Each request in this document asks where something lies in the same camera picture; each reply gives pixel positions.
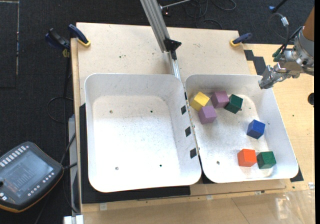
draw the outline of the yellow cube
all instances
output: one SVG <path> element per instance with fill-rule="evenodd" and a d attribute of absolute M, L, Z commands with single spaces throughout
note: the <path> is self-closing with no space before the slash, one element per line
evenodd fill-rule
<path fill-rule="evenodd" d="M 202 107 L 204 107 L 208 102 L 209 102 L 210 98 L 207 97 L 205 94 L 199 92 L 198 94 L 196 94 L 196 96 L 194 97 L 192 103 L 190 104 L 190 106 L 197 110 L 200 111 Z"/>

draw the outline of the table top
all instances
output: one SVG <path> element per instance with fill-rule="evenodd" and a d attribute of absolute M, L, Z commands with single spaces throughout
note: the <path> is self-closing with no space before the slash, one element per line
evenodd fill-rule
<path fill-rule="evenodd" d="M 71 40 L 74 113 L 76 138 L 79 140 L 79 106 L 85 102 L 84 81 L 93 73 L 171 73 L 169 59 L 161 53 L 149 26 L 77 23 L 77 27 L 91 40 L 88 48 Z M 192 74 L 256 74 L 252 61 L 247 61 L 244 49 L 262 56 L 273 66 L 272 53 L 279 47 L 267 44 L 242 44 L 233 48 L 229 41 L 239 36 L 237 31 L 190 28 L 168 28 L 172 39 L 181 41 L 176 51 L 181 80 Z M 191 196 L 178 199 L 157 199 L 156 204 L 190 202 L 195 198 L 214 195 L 215 199 L 266 193 L 308 190 L 315 183 L 314 108 L 307 98 L 314 91 L 314 79 L 302 74 L 298 79 L 277 83 L 272 89 L 295 152 L 304 180 L 290 179 L 248 181 L 227 184 L 191 185 Z M 108 209 L 140 207 L 145 201 L 108 203 Z M 96 212 L 99 204 L 81 204 L 81 212 Z"/>

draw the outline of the empty white tray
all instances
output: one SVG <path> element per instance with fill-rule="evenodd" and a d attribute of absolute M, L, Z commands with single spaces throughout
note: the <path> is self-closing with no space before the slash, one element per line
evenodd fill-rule
<path fill-rule="evenodd" d="M 201 124 L 198 112 L 190 107 L 199 156 L 205 175 L 215 183 L 253 180 L 286 179 L 299 170 L 272 89 L 261 90 L 257 75 L 192 75 L 185 88 L 191 103 L 201 91 L 211 97 L 215 91 L 225 90 L 243 99 L 242 111 L 236 114 L 217 108 L 213 123 Z M 255 139 L 247 135 L 249 123 L 256 119 L 265 123 L 264 134 Z M 276 165 L 270 169 L 240 167 L 237 153 L 254 149 L 256 154 L 273 151 Z"/>
<path fill-rule="evenodd" d="M 184 186 L 200 179 L 180 80 L 96 73 L 84 86 L 88 177 L 96 190 Z"/>

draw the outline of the wooden surface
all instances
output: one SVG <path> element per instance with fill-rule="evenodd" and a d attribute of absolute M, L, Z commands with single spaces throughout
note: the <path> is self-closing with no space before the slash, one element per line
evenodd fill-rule
<path fill-rule="evenodd" d="M 135 58 L 131 56 L 132 53 L 139 55 L 140 48 L 134 48 L 135 51 L 132 51 L 131 47 L 125 48 L 122 47 L 122 51 L 114 53 L 113 57 L 109 58 L 107 53 L 110 53 L 110 48 L 113 49 L 111 44 L 116 44 L 116 39 L 123 39 L 124 37 L 120 36 L 120 31 L 117 32 L 115 37 L 108 37 L 108 33 L 102 33 L 99 28 L 106 28 L 105 26 L 109 25 L 96 25 L 96 24 L 77 24 L 84 34 L 92 41 L 91 50 L 85 49 L 82 46 L 78 46 L 77 42 L 73 39 L 71 41 L 71 58 L 72 58 L 72 75 L 73 75 L 73 93 L 74 93 L 74 111 L 75 111 L 75 121 L 76 121 L 76 137 L 77 137 L 77 148 L 78 154 L 80 154 L 79 147 L 79 106 L 84 103 L 84 96 L 82 94 L 83 83 L 90 73 L 95 72 L 116 72 L 117 65 L 120 63 L 123 70 L 120 72 L 128 73 L 130 68 L 128 67 L 130 63 L 135 62 Z M 147 45 L 147 48 L 150 47 L 150 50 L 153 49 L 155 52 L 153 56 L 159 55 L 155 60 L 159 64 L 160 50 L 157 50 L 157 44 L 154 43 L 155 39 L 152 38 L 151 33 L 145 33 L 144 37 L 137 37 L 134 33 L 135 28 L 130 28 L 133 30 L 132 35 L 135 35 L 135 44 L 137 42 L 143 42 L 147 39 L 147 42 L 151 44 Z M 172 38 L 179 40 L 184 38 L 187 40 L 187 47 L 183 49 L 184 61 L 182 59 L 182 52 L 178 52 L 178 60 L 180 70 L 188 70 L 190 66 L 197 65 L 196 61 L 192 62 L 193 59 L 188 59 L 187 56 L 193 56 L 192 58 L 197 59 L 194 55 L 197 55 L 199 51 L 203 50 L 202 54 L 213 54 L 217 55 L 218 58 L 208 61 L 206 69 L 211 69 L 211 74 L 226 73 L 228 69 L 231 70 L 231 74 L 255 74 L 254 65 L 251 61 L 246 61 L 243 48 L 251 49 L 255 56 L 263 56 L 266 64 L 271 64 L 272 62 L 272 53 L 279 47 L 275 45 L 261 45 L 261 44 L 244 44 L 237 49 L 233 49 L 229 45 L 229 40 L 231 38 L 238 37 L 236 31 L 215 31 L 209 30 L 208 33 L 200 33 L 200 36 L 197 37 L 197 33 L 202 30 L 198 29 L 184 29 L 184 28 L 169 28 L 169 33 Z M 100 55 L 100 59 L 95 59 L 95 55 Z M 153 58 L 150 57 L 148 62 L 152 62 Z M 157 67 L 157 73 L 168 72 L 165 68 Z M 148 66 L 148 70 L 145 73 L 153 72 L 154 68 Z M 135 73 L 140 73 L 141 69 L 134 70 Z M 184 207 L 180 204 L 186 203 L 188 205 L 188 210 L 185 209 L 185 213 L 188 211 L 197 211 L 198 207 L 201 209 L 206 209 L 206 211 L 212 212 L 213 205 L 208 204 L 207 200 L 209 199 L 232 199 L 242 196 L 251 196 L 257 194 L 259 191 L 265 191 L 265 194 L 274 194 L 280 192 L 289 193 L 292 191 L 303 191 L 309 190 L 309 182 L 315 183 L 315 156 L 314 156 L 314 108 L 308 104 L 307 98 L 310 93 L 314 91 L 314 79 L 313 77 L 302 74 L 298 79 L 288 79 L 282 83 L 275 84 L 273 89 L 275 97 L 278 102 L 278 106 L 283 118 L 284 125 L 286 127 L 288 136 L 290 138 L 293 150 L 295 152 L 297 161 L 299 163 L 304 181 L 291 183 L 289 179 L 285 180 L 271 180 L 271 181 L 256 181 L 256 182 L 243 182 L 243 183 L 231 183 L 231 184 L 208 184 L 204 185 L 201 181 L 195 185 L 191 186 L 191 196 L 190 197 L 179 197 L 179 198 L 167 198 L 167 199 L 155 199 L 155 200 L 142 200 L 142 201 L 123 201 L 123 202 L 111 202 L 106 204 L 107 209 L 119 211 L 118 218 L 114 217 L 114 220 L 118 220 L 119 223 L 126 223 L 126 219 L 130 217 L 128 209 L 131 208 L 143 208 L 142 210 L 146 215 L 152 216 L 154 211 L 157 209 L 160 211 L 170 211 L 171 209 L 177 208 L 179 212 L 183 215 Z M 145 208 L 145 206 L 152 205 L 154 208 Z M 105 215 L 101 214 L 99 204 L 85 204 L 81 205 L 81 212 L 84 213 L 84 217 L 87 223 L 90 220 L 103 220 Z M 240 220 L 237 215 L 230 215 L 230 218 L 234 220 Z M 148 223 L 141 218 L 141 223 Z"/>

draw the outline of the purple cube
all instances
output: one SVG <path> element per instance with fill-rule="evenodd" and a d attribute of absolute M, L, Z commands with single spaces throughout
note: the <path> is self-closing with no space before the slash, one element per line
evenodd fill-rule
<path fill-rule="evenodd" d="M 214 108 L 224 108 L 230 100 L 225 91 L 218 91 L 211 96 L 211 102 Z"/>
<path fill-rule="evenodd" d="M 198 112 L 201 124 L 212 123 L 216 118 L 217 114 L 213 106 L 205 106 Z"/>

